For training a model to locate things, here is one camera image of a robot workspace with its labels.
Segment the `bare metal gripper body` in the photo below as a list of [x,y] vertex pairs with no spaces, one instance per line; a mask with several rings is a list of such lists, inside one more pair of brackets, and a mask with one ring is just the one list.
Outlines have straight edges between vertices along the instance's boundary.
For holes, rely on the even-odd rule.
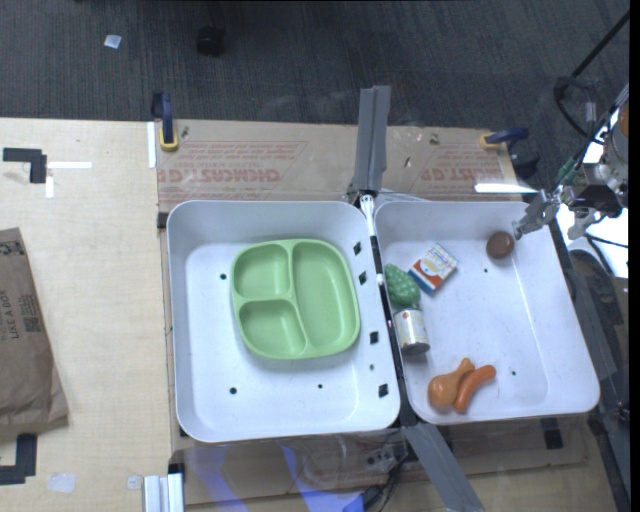
[[562,199],[626,199],[628,196],[628,164],[603,160],[578,164],[569,159],[559,171]]

